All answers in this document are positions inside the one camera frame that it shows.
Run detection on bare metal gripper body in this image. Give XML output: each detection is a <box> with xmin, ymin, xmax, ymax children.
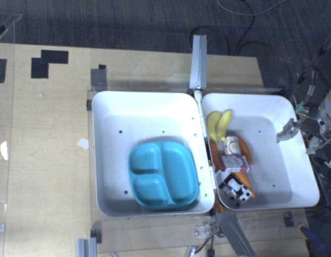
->
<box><xmin>297</xmin><ymin>111</ymin><xmax>331</xmax><ymax>143</ymax></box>

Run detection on white plastic tray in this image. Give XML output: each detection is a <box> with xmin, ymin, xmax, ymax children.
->
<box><xmin>91</xmin><ymin>90</ymin><xmax>216</xmax><ymax>218</ymax></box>
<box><xmin>201</xmin><ymin>92</ymin><xmax>321</xmax><ymax>211</ymax></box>

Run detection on orange-brown oblong toy food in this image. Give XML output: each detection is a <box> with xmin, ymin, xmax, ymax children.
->
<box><xmin>236</xmin><ymin>135</ymin><xmax>253</xmax><ymax>165</ymax></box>

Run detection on white and orange can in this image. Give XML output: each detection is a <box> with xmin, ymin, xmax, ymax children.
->
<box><xmin>223</xmin><ymin>135</ymin><xmax>241</xmax><ymax>155</ymax></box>

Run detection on purple carton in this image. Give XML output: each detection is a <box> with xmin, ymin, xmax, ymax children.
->
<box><xmin>220</xmin><ymin>154</ymin><xmax>252</xmax><ymax>174</ymax></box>

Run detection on yellow banana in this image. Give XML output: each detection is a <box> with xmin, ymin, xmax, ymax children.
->
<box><xmin>206</xmin><ymin>109</ymin><xmax>233</xmax><ymax>145</ymax></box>

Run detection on orange carrot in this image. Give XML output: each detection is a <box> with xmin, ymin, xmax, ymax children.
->
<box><xmin>232</xmin><ymin>171</ymin><xmax>256</xmax><ymax>199</ymax></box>

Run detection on red-brown sausage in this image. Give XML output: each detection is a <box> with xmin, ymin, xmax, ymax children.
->
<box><xmin>209</xmin><ymin>141</ymin><xmax>224</xmax><ymax>171</ymax></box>

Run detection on black and white carton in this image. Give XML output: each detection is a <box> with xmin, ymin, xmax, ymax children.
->
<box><xmin>218</xmin><ymin>173</ymin><xmax>253</xmax><ymax>207</ymax></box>

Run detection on blue divided plate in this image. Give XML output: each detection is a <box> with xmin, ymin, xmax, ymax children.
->
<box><xmin>127</xmin><ymin>140</ymin><xmax>201</xmax><ymax>211</ymax></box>

